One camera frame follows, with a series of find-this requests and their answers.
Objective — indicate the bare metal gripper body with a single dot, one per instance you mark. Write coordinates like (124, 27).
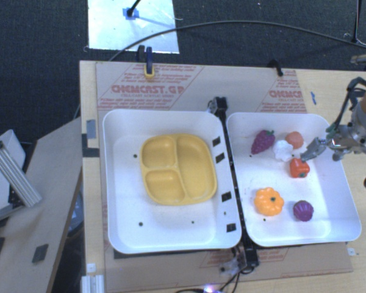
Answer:
(355, 139)

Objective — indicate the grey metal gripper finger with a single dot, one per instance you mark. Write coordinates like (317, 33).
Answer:
(313, 149)
(341, 155)

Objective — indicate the pale orange peach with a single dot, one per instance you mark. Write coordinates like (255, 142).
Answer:
(294, 139)

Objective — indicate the orange bell pepper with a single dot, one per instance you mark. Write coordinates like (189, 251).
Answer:
(299, 169)

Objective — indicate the white cauliflower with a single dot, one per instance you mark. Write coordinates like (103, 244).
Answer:
(282, 150)

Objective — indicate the purple grapes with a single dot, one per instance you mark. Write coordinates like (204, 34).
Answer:
(261, 142)

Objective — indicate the purple ribbed toy vegetable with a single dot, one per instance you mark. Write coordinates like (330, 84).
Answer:
(303, 211)

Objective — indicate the white plastic tray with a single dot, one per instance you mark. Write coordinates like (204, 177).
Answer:
(323, 218)
(170, 224)

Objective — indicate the orange pumpkin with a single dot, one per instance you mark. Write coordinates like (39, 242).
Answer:
(268, 202)

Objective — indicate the thin black and white rod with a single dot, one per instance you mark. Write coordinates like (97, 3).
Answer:
(234, 175)

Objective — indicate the brown cardboard board red print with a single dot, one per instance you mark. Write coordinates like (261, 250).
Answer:
(231, 81)

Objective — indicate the yellow divided plate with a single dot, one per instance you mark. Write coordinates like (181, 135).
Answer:
(183, 169)

